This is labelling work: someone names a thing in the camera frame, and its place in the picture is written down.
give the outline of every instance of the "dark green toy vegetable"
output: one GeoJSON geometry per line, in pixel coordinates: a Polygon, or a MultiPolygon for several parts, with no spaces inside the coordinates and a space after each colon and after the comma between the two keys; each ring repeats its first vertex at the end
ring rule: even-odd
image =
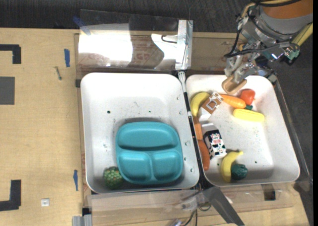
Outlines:
{"type": "Polygon", "coordinates": [[[103,179],[105,182],[105,186],[111,190],[118,189],[124,182],[124,179],[117,167],[110,167],[105,169],[103,179]]]}
{"type": "Polygon", "coordinates": [[[244,164],[233,164],[231,167],[231,178],[233,180],[241,180],[247,175],[247,168],[244,164]]]}

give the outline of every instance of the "wooden table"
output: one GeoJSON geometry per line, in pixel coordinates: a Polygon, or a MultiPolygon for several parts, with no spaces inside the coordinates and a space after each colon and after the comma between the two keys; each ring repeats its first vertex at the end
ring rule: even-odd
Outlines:
{"type": "MultiPolygon", "coordinates": [[[[19,44],[22,63],[0,51],[0,76],[15,77],[14,105],[0,105],[0,201],[9,200],[10,181],[21,180],[21,206],[0,212],[0,225],[71,225],[83,205],[78,94],[75,87],[75,35],[78,30],[0,28],[1,44],[19,44]],[[70,51],[66,67],[64,49],[70,51]],[[58,67],[62,80],[58,79],[58,67]],[[78,171],[78,191],[73,179],[78,171]],[[49,206],[41,199],[49,198],[49,206]]],[[[194,65],[210,61],[223,67],[221,55],[233,34],[194,33],[194,65]]],[[[293,206],[242,212],[246,225],[308,225],[298,192],[293,206]]],[[[165,222],[135,225],[167,225],[165,222]]],[[[221,225],[219,215],[200,216],[198,225],[221,225]]]]}

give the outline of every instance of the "white tray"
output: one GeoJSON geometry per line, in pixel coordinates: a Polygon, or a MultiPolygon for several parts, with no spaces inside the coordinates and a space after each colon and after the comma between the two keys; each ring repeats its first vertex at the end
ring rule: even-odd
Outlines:
{"type": "MultiPolygon", "coordinates": [[[[225,93],[221,87],[225,75],[192,75],[186,81],[189,100],[194,94],[206,91],[225,93]]],[[[216,186],[235,186],[293,182],[300,174],[299,164],[289,137],[274,87],[262,76],[248,76],[242,89],[255,91],[253,110],[264,114],[263,123],[237,119],[233,108],[222,103],[211,115],[209,122],[218,127],[228,150],[242,150],[237,163],[245,164],[245,179],[226,183],[220,173],[222,159],[213,158],[205,171],[207,180],[216,186]]]]}
{"type": "Polygon", "coordinates": [[[86,180],[96,193],[187,189],[199,180],[192,134],[181,83],[167,74],[90,73],[81,81],[86,180]],[[115,137],[128,122],[159,121],[176,129],[184,157],[183,172],[173,183],[143,186],[126,183],[109,190],[102,175],[117,166],[115,137]]]}

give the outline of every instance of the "toy fruit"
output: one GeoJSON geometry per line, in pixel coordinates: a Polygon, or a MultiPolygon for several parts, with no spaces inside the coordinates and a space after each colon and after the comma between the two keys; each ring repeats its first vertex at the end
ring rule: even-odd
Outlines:
{"type": "Polygon", "coordinates": [[[236,160],[236,158],[239,155],[242,155],[242,154],[243,154],[243,151],[239,151],[239,152],[231,151],[223,158],[221,163],[221,174],[224,181],[230,183],[232,163],[236,160]]]}
{"type": "Polygon", "coordinates": [[[246,178],[247,175],[247,168],[244,164],[234,164],[231,167],[231,178],[233,180],[241,180],[246,178]]]}
{"type": "Polygon", "coordinates": [[[117,167],[110,167],[104,170],[103,179],[105,186],[111,190],[118,189],[124,182],[119,169],[117,167]]]}
{"type": "Polygon", "coordinates": [[[251,105],[253,103],[255,97],[255,91],[252,89],[244,89],[240,95],[240,98],[245,101],[247,105],[251,105]]]}
{"type": "Polygon", "coordinates": [[[262,113],[248,109],[235,109],[233,115],[237,118],[253,122],[263,122],[265,118],[262,113]]]}
{"type": "Polygon", "coordinates": [[[192,116],[196,117],[198,115],[199,108],[209,98],[210,94],[207,92],[197,93],[190,102],[190,109],[192,116]]]}
{"type": "Polygon", "coordinates": [[[244,109],[246,107],[245,101],[243,101],[240,98],[237,98],[235,96],[227,95],[227,94],[221,94],[223,97],[223,101],[229,105],[231,105],[233,108],[238,109],[244,109]]]}

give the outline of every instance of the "orange carrot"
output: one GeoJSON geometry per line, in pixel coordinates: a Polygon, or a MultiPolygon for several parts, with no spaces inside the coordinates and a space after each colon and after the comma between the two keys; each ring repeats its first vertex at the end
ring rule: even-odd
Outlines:
{"type": "Polygon", "coordinates": [[[223,101],[229,105],[231,105],[233,108],[236,109],[244,109],[246,107],[246,103],[244,100],[237,98],[235,96],[230,96],[227,94],[220,94],[220,96],[223,97],[223,101]]]}

